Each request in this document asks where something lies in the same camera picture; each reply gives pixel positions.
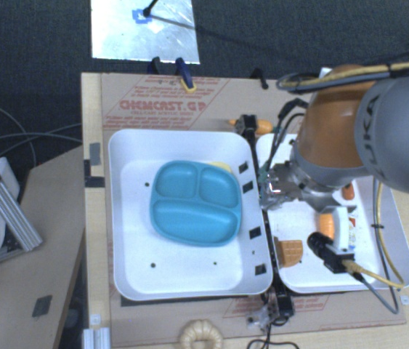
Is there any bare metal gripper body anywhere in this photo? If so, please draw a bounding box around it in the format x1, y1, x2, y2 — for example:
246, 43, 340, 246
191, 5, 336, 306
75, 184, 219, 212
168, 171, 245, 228
260, 161, 351, 214

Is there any thin black rod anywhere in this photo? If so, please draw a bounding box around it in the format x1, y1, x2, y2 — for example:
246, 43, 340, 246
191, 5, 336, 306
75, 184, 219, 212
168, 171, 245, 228
243, 127, 286, 298

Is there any orange bread roll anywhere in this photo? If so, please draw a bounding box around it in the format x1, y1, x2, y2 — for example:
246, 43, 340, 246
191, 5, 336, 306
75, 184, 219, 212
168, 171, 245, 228
317, 212, 336, 240

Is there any orange sausage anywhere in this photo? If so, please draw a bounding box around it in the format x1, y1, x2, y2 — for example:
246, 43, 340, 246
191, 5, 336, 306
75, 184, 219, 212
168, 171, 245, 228
341, 181, 356, 201

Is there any orange carrot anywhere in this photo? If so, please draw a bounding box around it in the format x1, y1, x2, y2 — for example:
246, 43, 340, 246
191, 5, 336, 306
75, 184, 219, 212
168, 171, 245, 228
228, 119, 275, 136

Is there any brown waffle biscuit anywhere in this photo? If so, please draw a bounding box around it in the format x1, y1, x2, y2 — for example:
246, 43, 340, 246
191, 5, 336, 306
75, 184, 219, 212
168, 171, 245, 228
274, 236, 304, 269

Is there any white printed carton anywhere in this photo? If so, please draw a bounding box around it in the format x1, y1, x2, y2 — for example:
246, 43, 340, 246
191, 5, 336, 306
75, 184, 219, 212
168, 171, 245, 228
347, 212, 359, 251

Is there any white plastic tray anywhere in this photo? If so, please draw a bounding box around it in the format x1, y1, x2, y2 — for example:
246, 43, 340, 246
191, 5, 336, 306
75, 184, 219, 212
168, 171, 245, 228
108, 128, 275, 301
255, 132, 409, 294

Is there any blue divided plate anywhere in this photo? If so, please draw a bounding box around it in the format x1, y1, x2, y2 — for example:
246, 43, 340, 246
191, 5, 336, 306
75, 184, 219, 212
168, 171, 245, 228
149, 160, 243, 248

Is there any brown cardboard board red print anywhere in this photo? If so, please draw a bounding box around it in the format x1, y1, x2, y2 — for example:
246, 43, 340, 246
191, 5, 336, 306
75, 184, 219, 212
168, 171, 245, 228
100, 73, 408, 348

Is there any beige doughnut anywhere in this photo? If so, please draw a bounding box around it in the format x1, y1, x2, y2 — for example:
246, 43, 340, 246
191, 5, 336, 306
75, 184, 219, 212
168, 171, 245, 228
178, 318, 224, 349

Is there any black block with thin wires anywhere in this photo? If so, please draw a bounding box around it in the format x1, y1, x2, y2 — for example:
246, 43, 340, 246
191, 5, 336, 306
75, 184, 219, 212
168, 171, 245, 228
235, 113, 260, 135
261, 292, 296, 327

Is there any black cylinder on white bracket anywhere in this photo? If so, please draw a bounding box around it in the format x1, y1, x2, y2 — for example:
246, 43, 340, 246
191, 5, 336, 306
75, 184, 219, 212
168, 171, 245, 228
306, 205, 357, 275

